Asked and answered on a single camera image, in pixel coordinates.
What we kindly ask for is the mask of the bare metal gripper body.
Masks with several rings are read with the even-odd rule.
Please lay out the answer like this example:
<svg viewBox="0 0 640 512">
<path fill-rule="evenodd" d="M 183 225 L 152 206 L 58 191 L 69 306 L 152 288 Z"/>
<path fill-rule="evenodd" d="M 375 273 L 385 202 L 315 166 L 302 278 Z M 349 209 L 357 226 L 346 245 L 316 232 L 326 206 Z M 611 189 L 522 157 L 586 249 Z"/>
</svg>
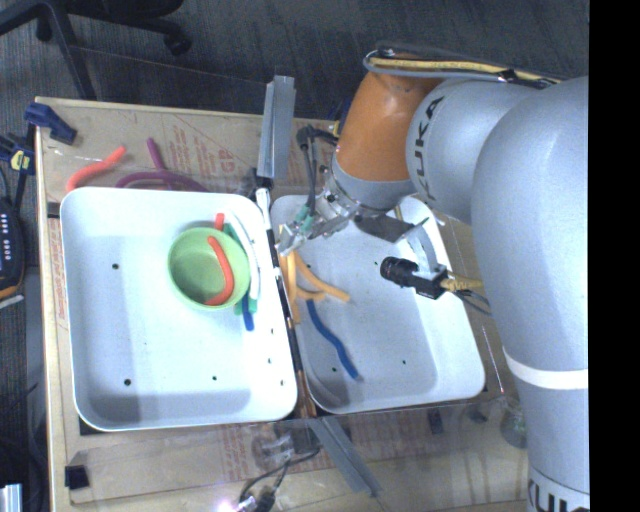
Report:
<svg viewBox="0 0 640 512">
<path fill-rule="evenodd" d="M 307 199 L 294 217 L 293 231 L 304 239 L 331 236 L 343 230 L 359 210 L 348 196 L 324 191 Z"/>
</svg>

